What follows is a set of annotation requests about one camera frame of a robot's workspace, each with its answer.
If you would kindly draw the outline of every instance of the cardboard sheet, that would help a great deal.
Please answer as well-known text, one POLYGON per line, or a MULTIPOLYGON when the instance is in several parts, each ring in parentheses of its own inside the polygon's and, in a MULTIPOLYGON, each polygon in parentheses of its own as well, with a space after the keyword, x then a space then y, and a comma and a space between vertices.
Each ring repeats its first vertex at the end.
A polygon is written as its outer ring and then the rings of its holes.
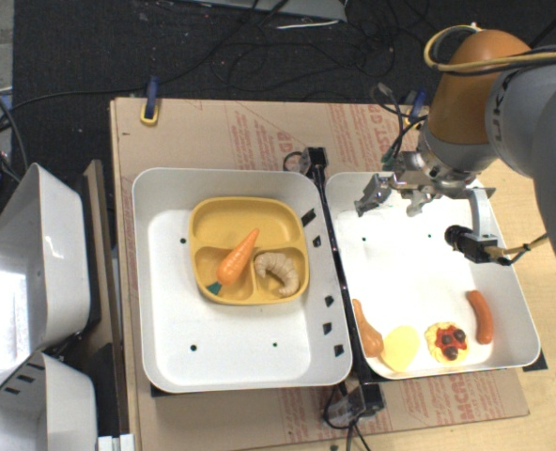
MULTIPOLYGON (((378 171, 396 138, 396 117, 377 105, 166 100, 158 124, 146 127, 139 122, 143 102, 126 98, 111 105, 128 401, 138 449, 228 451, 297 443, 307 449, 305 443, 342 438, 342 431, 321 421, 327 388, 151 395, 142 366, 131 185, 152 167, 280 170, 285 156, 305 147, 327 150, 329 174, 378 171)), ((414 149, 415 133, 404 149, 414 149)), ((527 222, 533 221, 531 215, 527 222)), ((508 236, 524 239, 525 231, 508 236)), ((360 430, 365 436, 526 416, 519 374, 504 369, 385 382, 387 409, 364 418, 360 430)), ((549 437, 539 439, 549 443, 549 437)), ((465 448, 481 449, 474 446, 465 448)))

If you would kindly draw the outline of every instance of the white container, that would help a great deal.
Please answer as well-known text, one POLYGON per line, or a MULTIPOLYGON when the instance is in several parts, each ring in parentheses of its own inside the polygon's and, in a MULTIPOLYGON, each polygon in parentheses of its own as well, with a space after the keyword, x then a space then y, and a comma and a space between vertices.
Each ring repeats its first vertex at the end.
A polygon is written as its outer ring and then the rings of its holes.
POLYGON ((35 352, 0 388, 0 451, 92 451, 94 387, 81 372, 35 352))
MULTIPOLYGON (((342 173, 326 184, 334 232, 351 299, 358 299, 367 321, 385 337, 410 325, 420 349, 404 372, 394 372, 379 358, 366 358, 380 376, 397 380, 459 372, 517 367, 533 363, 540 343, 514 267, 474 264, 454 252, 444 239, 452 225, 472 227, 468 200, 437 199, 408 217, 409 200, 395 191, 378 209, 358 217, 355 200, 372 173, 342 173), (478 289, 491 309, 493 341, 479 344, 476 317, 466 291, 478 289), (429 353, 426 329, 452 321, 468 337, 469 354, 459 365, 443 365, 429 353)), ((492 209, 490 233, 501 231, 492 209)))
POLYGON ((0 385, 82 331, 89 309, 82 201, 34 163, 0 215, 0 385))
POLYGON ((347 321, 319 193, 288 172, 155 168, 132 188, 143 364, 168 393, 330 385, 351 369, 347 321), (197 288, 189 219, 220 196, 276 199, 302 217, 310 280, 300 298, 226 305, 197 288), (321 245, 312 244, 318 238, 321 245))

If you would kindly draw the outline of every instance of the yellow plate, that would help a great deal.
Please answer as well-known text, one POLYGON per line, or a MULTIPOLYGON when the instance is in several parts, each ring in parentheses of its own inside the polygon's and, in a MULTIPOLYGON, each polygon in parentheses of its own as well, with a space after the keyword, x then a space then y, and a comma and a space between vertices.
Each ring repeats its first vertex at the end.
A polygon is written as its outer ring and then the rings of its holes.
POLYGON ((189 222, 189 241, 194 277, 199 290, 216 303, 271 304, 292 301, 309 284, 309 258, 301 219, 286 204, 260 197, 216 197, 198 204, 189 222), (254 228, 259 228, 253 256, 234 284, 222 286, 217 295, 207 287, 217 281, 220 262, 254 228), (293 260, 300 287, 282 297, 282 282, 268 272, 255 274, 253 261, 265 252, 283 253, 293 260))

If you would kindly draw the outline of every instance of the cardboard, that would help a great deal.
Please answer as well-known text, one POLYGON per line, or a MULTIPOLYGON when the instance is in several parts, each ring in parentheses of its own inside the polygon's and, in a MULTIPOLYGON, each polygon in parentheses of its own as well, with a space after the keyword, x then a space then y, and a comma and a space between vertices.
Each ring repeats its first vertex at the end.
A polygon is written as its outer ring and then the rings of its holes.
MULTIPOLYGON (((147 127, 139 121, 143 103, 122 98, 111 104, 124 357, 136 448, 227 451, 291 444, 287 449, 325 450, 341 443, 344 432, 321 421, 331 391, 326 388, 152 396, 142 366, 131 184, 152 167, 280 170, 285 156, 305 147, 327 150, 329 174, 378 171, 382 152, 396 137, 396 117, 365 104, 163 100, 157 125, 147 127)), ((414 137, 410 132, 404 149, 414 148, 414 137)), ((502 165, 492 168, 481 181, 498 188, 491 203, 506 242, 543 233, 532 183, 502 165)), ((515 267, 550 369, 385 382, 386 410, 360 423, 370 446, 556 449, 556 261, 550 248, 542 248, 515 267), (511 417, 521 419, 504 419, 511 417), (452 428, 432 431, 443 426, 452 428)))

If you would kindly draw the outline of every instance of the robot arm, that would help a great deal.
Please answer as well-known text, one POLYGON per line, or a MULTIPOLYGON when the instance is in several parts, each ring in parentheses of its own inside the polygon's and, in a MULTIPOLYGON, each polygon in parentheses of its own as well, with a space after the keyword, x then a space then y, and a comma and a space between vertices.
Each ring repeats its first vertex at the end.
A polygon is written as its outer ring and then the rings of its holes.
MULTIPOLYGON (((531 51, 498 30, 446 29, 426 45, 425 60, 444 71, 415 152, 401 152, 388 178, 374 176, 356 201, 358 214, 391 190, 410 200, 408 215, 435 198, 469 199, 472 227, 453 225, 445 239, 478 263, 503 259, 481 211, 494 189, 471 187, 497 158, 533 179, 537 204, 556 253, 556 50, 531 51), (431 52, 452 31, 470 31, 449 64, 431 52)), ((539 239, 532 246, 541 243, 539 239)))

